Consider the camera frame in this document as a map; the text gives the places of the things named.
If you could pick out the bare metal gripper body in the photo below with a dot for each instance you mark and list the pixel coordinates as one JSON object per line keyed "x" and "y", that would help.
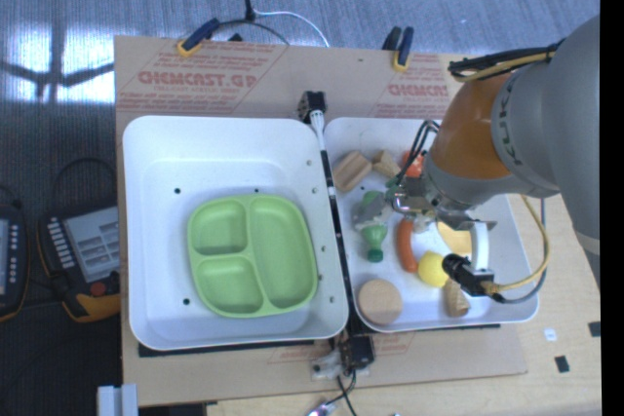
{"x": 414, "y": 196}

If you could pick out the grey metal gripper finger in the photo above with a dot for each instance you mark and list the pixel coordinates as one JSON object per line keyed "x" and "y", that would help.
{"x": 373, "y": 210}

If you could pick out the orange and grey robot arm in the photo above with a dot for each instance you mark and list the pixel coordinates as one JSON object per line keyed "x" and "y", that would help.
{"x": 546, "y": 126}

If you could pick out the orange carrot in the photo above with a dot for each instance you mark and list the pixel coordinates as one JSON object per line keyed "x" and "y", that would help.
{"x": 414, "y": 169}

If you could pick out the green plastic bottle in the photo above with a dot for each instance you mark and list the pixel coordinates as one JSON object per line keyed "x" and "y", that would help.
{"x": 374, "y": 238}

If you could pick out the thin black and white rod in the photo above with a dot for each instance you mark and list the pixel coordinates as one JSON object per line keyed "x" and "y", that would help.
{"x": 333, "y": 204}

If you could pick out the tan bread slice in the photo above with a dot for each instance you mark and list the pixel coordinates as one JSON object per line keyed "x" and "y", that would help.
{"x": 386, "y": 164}

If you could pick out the tan wooden bread loaf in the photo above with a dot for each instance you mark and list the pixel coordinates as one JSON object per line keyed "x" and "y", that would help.
{"x": 351, "y": 170}

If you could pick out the orange sausage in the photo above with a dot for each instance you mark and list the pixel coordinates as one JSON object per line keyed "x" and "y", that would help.
{"x": 405, "y": 248}

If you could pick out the yellow cheese wedge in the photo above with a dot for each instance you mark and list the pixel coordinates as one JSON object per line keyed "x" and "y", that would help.
{"x": 456, "y": 238}

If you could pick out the yellow lemon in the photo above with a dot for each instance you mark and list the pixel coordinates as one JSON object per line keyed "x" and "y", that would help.
{"x": 430, "y": 269}

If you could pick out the round tan biscuit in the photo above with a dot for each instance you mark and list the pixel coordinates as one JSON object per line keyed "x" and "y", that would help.
{"x": 380, "y": 302}

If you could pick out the white plastic tray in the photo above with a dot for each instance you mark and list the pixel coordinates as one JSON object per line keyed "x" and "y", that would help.
{"x": 497, "y": 258}
{"x": 161, "y": 161}

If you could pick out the green divided plate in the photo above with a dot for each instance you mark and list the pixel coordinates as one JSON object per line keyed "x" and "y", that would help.
{"x": 278, "y": 253}

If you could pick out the tan ice cream cone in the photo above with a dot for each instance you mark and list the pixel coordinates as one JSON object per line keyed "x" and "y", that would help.
{"x": 456, "y": 302}

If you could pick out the brown cardboard board, red print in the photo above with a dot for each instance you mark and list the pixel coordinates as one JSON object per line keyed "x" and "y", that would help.
{"x": 273, "y": 78}

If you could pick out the black cylinder on white bracket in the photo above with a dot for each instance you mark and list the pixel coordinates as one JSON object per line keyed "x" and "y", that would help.
{"x": 480, "y": 248}

